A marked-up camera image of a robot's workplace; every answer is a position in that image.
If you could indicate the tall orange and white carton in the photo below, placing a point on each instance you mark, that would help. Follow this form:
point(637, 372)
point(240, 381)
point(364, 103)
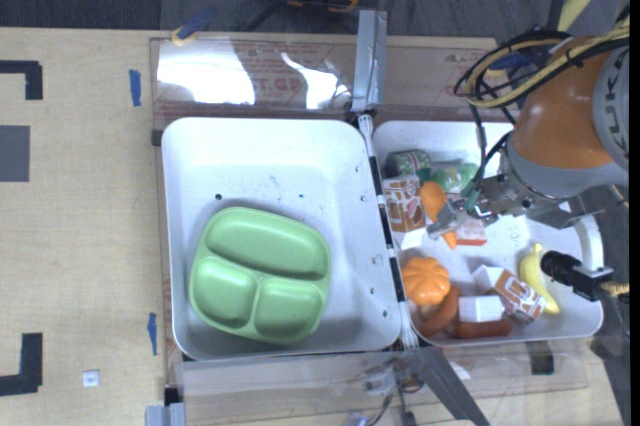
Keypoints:
point(402, 209)

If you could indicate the white plastic tray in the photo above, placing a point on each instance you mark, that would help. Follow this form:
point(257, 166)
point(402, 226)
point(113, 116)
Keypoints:
point(280, 164)
point(510, 239)

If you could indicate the yellow banana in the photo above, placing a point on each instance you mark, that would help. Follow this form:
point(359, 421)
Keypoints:
point(532, 271)

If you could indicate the orange carrot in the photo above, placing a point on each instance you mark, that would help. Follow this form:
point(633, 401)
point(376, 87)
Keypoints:
point(432, 199)

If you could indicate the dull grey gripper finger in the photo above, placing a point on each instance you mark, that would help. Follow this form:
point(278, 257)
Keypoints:
point(442, 223)
point(457, 203)

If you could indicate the black cylinder on white bracket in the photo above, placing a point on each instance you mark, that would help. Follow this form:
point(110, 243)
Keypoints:
point(575, 271)

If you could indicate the orange pumpkin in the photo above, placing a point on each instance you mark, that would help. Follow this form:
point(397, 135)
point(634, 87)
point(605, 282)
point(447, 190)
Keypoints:
point(425, 280)

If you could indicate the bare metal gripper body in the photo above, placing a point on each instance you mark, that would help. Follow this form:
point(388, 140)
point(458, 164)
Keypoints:
point(502, 196)

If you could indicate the orange sausage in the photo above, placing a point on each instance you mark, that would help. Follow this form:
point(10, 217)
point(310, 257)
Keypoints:
point(442, 316)
point(485, 329)

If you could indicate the small orange and white packet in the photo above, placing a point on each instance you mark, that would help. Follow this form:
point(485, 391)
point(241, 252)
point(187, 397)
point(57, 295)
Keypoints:
point(472, 234)

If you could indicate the white box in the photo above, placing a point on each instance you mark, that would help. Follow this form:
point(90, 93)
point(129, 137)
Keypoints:
point(480, 309)

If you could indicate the green divided plate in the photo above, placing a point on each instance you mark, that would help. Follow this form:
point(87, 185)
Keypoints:
point(260, 274)

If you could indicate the small white square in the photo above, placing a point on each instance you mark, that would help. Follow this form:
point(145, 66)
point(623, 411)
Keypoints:
point(90, 378)

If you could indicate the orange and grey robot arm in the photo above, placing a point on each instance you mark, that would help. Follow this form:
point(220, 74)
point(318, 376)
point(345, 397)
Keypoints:
point(560, 114)

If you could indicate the green can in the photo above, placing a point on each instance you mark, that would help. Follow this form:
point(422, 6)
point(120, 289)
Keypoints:
point(407, 162)

